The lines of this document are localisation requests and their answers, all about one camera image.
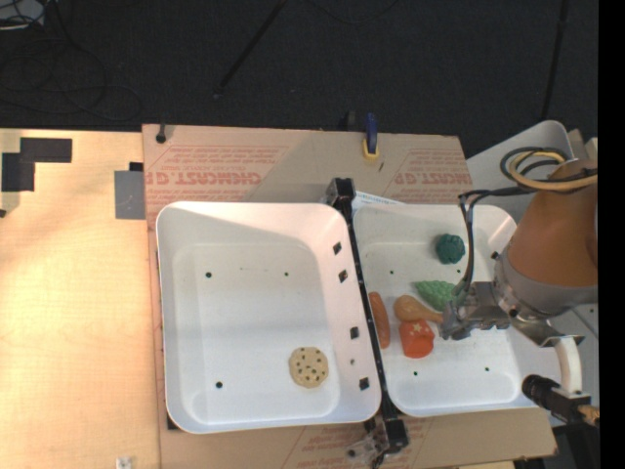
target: yellow and blue clamp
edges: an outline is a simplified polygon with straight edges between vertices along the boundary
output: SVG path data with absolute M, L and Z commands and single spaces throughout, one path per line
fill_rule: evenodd
M 362 140 L 362 152 L 368 160 L 375 160 L 380 156 L 378 148 L 378 122 L 373 113 L 367 113 L 364 120 L 366 136 Z

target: yellow cable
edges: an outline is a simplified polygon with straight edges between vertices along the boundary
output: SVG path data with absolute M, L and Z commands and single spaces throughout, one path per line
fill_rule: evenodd
M 521 175 L 517 168 L 529 156 L 549 156 L 556 159 L 560 163 L 565 162 L 564 158 L 561 155 L 552 151 L 526 151 L 519 154 L 519 156 L 517 156 L 510 164 L 509 172 L 515 181 L 517 181 L 519 184 L 527 186 L 528 188 L 540 191 L 567 192 L 571 190 L 577 190 L 578 188 L 584 188 L 585 186 L 589 186 L 591 184 L 595 184 L 598 180 L 597 175 L 582 177 L 580 179 L 575 179 L 574 181 L 565 182 L 542 182 L 528 179 L 525 176 Z

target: white tray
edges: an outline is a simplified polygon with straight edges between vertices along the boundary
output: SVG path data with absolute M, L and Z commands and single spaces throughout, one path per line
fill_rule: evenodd
M 491 205 L 475 208 L 474 281 L 491 281 L 494 261 L 516 224 L 504 210 Z M 443 340 L 438 328 L 433 351 L 425 358 L 407 358 L 398 335 L 395 299 L 418 295 L 415 281 L 440 279 L 457 283 L 467 255 L 458 264 L 443 265 L 435 238 L 467 231 L 457 205 L 364 205 L 354 215 L 363 277 L 367 291 L 382 296 L 391 321 L 391 345 L 382 350 L 383 366 L 393 403 L 413 416 L 433 416 L 499 408 L 536 407 L 521 391 L 529 373 L 560 380 L 553 348 L 540 349 L 515 329 L 472 331 L 471 337 Z
M 338 211 L 316 203 L 178 202 L 160 212 L 156 236 L 166 401 L 181 429 L 375 414 L 380 384 Z M 302 346 L 328 359 L 317 388 L 290 376 L 289 357 Z

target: green vegetable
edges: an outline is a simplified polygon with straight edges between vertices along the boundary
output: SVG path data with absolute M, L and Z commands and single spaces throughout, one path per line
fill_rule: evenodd
M 415 286 L 425 302 L 430 304 L 433 309 L 442 311 L 445 303 L 453 298 L 451 290 L 453 290 L 455 285 L 448 281 L 435 279 L 432 281 L 417 281 Z
M 465 243 L 457 234 L 443 234 L 437 240 L 437 256 L 442 264 L 457 264 L 465 255 Z

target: black fabric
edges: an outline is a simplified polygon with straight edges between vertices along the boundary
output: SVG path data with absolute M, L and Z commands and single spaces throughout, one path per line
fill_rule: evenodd
M 0 31 L 0 126 L 337 130 L 353 111 L 363 130 L 372 112 L 470 157 L 541 121 L 563 0 L 288 0 L 215 101 L 279 1 L 53 1 L 42 29 Z M 588 139 L 599 0 L 567 10 L 546 118 Z

